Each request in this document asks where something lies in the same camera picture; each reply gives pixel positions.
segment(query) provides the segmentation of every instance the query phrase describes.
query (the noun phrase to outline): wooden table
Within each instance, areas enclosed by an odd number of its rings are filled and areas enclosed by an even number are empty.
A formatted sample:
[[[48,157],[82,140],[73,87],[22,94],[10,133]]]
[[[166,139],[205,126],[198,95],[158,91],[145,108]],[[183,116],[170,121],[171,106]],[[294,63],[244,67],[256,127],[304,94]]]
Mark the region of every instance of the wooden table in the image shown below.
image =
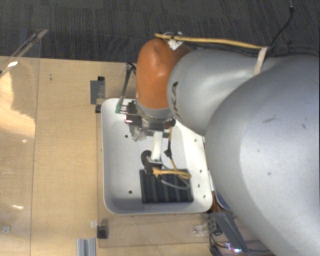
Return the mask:
[[[91,224],[98,220],[97,129],[96,106],[90,104],[90,80],[98,76],[105,77],[107,96],[119,97],[125,79],[123,63],[39,62],[31,256],[73,256],[78,238],[96,237],[97,230]],[[132,76],[127,97],[134,95]],[[211,255],[208,243],[96,249],[98,256]],[[0,246],[0,255],[22,254],[2,252]]]

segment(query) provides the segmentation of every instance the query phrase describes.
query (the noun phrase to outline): carpeted floor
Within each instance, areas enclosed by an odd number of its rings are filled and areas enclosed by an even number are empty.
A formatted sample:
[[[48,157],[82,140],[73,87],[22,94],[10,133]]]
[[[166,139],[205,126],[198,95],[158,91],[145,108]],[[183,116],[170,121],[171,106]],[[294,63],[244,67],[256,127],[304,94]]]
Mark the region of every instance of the carpeted floor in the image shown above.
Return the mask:
[[[319,51],[319,0],[292,0],[295,12],[276,45]],[[287,22],[289,0],[0,0],[0,55],[34,29],[49,29],[43,58],[135,62],[155,32],[182,31],[269,45]]]

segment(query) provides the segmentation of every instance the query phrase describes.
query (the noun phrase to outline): black mat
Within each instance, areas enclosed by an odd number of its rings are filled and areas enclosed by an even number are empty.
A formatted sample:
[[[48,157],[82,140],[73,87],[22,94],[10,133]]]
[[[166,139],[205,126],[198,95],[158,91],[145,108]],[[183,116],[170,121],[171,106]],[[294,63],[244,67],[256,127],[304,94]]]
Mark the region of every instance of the black mat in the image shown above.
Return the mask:
[[[277,40],[319,50],[319,0],[292,0]],[[289,16],[289,0],[0,0],[0,55],[32,29],[49,29],[42,57],[135,62],[155,32],[268,45]]]

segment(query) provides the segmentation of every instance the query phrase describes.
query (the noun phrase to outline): white tube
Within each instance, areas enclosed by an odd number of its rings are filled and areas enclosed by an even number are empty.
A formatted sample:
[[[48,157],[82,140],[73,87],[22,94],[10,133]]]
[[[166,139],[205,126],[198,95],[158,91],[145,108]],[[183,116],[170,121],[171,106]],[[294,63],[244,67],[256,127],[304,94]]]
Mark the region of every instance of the white tube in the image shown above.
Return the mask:
[[[151,160],[160,161],[161,156],[161,147],[162,147],[162,131],[155,131],[153,134],[153,144],[151,152]]]

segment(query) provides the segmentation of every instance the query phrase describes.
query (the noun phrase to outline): white tray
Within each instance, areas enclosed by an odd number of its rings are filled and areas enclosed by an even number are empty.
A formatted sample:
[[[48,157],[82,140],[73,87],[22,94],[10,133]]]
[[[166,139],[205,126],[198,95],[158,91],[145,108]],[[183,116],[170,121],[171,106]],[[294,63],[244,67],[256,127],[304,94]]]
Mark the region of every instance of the white tray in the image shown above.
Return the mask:
[[[119,99],[106,100],[101,107],[103,142],[103,192],[105,206],[114,214],[187,214],[203,213],[212,205],[212,192],[205,158],[203,138],[177,122],[172,129],[171,150],[178,168],[191,173],[193,202],[142,203],[139,170],[141,153],[152,149],[153,138],[133,141],[125,115],[116,114]],[[171,168],[163,153],[168,139],[163,139],[162,161]]]

